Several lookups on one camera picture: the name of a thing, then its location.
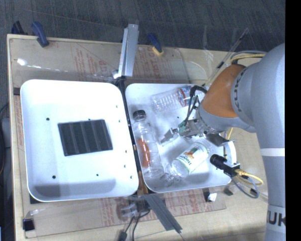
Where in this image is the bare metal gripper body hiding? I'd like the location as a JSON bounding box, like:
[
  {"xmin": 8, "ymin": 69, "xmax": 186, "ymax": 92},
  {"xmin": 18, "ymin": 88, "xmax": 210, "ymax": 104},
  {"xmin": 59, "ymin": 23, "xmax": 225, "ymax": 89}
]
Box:
[{"xmin": 177, "ymin": 118, "xmax": 206, "ymax": 139}]

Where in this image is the white plastic tray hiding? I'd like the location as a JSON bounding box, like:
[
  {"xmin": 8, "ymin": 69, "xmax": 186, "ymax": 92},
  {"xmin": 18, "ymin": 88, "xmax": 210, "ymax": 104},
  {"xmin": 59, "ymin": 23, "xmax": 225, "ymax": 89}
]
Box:
[
  {"xmin": 124, "ymin": 83, "xmax": 238, "ymax": 194},
  {"xmin": 20, "ymin": 79, "xmax": 139, "ymax": 202}
]

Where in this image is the clear bottle with black cap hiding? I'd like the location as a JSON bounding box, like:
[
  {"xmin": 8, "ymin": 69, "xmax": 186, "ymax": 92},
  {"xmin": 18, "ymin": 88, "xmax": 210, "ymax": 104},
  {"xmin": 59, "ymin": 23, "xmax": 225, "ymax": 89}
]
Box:
[{"xmin": 132, "ymin": 109, "xmax": 165, "ymax": 179}]

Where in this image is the clear bottle, white green label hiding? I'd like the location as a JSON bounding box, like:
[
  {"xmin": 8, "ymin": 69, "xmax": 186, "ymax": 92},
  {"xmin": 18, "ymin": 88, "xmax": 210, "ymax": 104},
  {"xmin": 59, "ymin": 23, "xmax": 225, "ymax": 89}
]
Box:
[{"xmin": 160, "ymin": 142, "xmax": 214, "ymax": 187}]

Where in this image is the clear bottle with red label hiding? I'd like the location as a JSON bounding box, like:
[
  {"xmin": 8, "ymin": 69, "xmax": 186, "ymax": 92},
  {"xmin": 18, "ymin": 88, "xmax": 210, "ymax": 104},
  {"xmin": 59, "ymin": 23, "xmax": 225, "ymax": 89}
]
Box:
[{"xmin": 150, "ymin": 85, "xmax": 206, "ymax": 113}]

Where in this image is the black ribbed rectangular pad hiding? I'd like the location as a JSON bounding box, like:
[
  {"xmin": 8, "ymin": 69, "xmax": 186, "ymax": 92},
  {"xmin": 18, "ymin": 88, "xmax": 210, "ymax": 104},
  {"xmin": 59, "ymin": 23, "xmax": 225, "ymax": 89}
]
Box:
[{"xmin": 57, "ymin": 119, "xmax": 114, "ymax": 157}]

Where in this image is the brown cardboard board, red print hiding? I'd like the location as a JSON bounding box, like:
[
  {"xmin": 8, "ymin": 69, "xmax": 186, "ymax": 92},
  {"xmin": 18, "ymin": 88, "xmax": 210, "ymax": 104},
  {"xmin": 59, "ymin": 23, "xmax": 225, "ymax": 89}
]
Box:
[{"xmin": 9, "ymin": 38, "xmax": 228, "ymax": 238}]

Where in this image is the black cylinder on white bracket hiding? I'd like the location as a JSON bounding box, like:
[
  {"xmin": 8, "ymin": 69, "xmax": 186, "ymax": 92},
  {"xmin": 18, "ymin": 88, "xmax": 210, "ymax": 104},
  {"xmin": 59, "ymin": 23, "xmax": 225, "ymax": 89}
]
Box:
[{"xmin": 210, "ymin": 139, "xmax": 241, "ymax": 178}]

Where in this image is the black block with thin wires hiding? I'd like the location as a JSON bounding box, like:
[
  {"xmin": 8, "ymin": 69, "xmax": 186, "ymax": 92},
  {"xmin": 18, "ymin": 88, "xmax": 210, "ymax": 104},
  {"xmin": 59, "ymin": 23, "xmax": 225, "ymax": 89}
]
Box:
[{"xmin": 133, "ymin": 200, "xmax": 152, "ymax": 212}]

